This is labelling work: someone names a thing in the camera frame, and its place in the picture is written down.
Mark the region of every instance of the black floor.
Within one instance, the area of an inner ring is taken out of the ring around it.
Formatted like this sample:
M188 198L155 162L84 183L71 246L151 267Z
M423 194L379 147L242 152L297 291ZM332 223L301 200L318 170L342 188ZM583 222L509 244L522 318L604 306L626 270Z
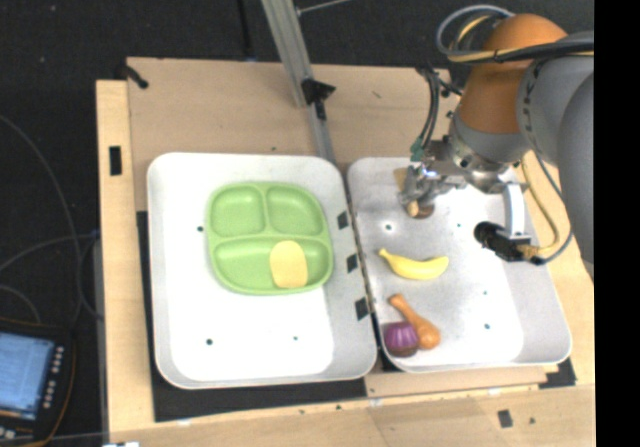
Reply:
M304 8L330 0L294 1ZM244 3L250 40L236 0L0 0L0 267L71 232L48 170L23 134L59 181L76 232L99 231L96 79L117 77L127 56L237 59L249 53L277 60L259 0ZM301 23L314 63L418 66L428 59L445 65L435 51L435 29L455 9L476 3L538 13L570 33L594 28L594 0L356 0L305 14ZM84 251L91 241L80 242ZM91 276L87 258L89 294ZM43 248L0 269L0 286L13 289L0 287L0 315L31 319L17 291L42 322L70 324L78 299L73 244ZM95 319L83 309L76 326L78 377L64 434L102 427Z

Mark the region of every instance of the screen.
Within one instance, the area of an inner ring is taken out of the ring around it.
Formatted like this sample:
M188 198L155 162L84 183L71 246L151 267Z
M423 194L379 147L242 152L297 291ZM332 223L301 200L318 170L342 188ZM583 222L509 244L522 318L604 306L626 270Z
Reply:
M55 343L0 332L0 416L34 420Z

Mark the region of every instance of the banana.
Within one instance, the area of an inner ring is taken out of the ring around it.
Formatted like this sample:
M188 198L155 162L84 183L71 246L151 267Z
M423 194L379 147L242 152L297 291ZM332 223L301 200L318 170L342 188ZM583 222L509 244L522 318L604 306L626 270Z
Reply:
M402 255L389 253L384 248L378 251L378 255L386 259L395 274L411 280L431 280L437 278L444 273L449 266L449 258L444 255L428 260L413 260L403 257Z

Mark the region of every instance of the wooden table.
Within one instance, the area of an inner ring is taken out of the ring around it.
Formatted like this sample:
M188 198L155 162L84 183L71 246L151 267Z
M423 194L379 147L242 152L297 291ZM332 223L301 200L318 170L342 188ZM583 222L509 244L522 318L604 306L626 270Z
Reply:
M541 389L558 366L410 375L377 365L367 397L155 422L136 211L145 173L171 151L314 153L306 111L277 63L130 58L149 82L98 81L97 129L105 295L108 431L143 445L592 445L595 443L593 284L573 243L550 264L573 336L576 384ZM367 156L407 156L426 118L428 90L413 69L314 66L337 91L327 100L338 167ZM435 137L446 132L443 100ZM568 225L541 172L534 184ZM530 212L542 240L550 230Z

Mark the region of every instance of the metal pole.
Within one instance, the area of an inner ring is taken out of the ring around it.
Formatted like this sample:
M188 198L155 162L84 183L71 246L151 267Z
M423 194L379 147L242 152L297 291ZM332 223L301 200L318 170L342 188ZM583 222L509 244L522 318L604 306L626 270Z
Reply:
M302 37L300 23L292 0L261 0L280 59L289 75L295 102L309 111L317 154L335 163L326 119L318 115L318 107L310 107L302 83L313 81L311 63Z

